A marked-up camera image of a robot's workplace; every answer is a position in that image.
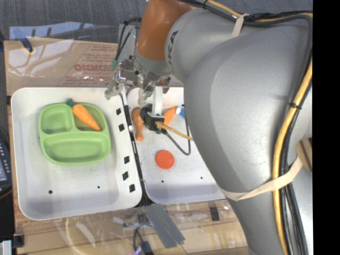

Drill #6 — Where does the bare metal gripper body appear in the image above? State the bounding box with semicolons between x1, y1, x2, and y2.
114;58;171;92

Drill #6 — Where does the orange carrot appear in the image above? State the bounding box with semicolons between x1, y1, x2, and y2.
66;98;103;132
162;106;177;127

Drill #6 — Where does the brown cardboard board red print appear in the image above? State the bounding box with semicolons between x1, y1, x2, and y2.
4;37;250;255

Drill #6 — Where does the green divided plate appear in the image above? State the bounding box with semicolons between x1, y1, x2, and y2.
38;102;112;166

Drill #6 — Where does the orange round disc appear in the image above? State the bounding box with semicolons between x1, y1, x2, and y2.
155;149;175;171

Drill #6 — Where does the white plastic tray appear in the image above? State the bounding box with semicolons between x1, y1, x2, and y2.
10;87;143;221
126;86;227;206

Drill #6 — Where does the black cylinder on white bracket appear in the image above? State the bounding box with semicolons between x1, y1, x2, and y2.
140;86;166;131

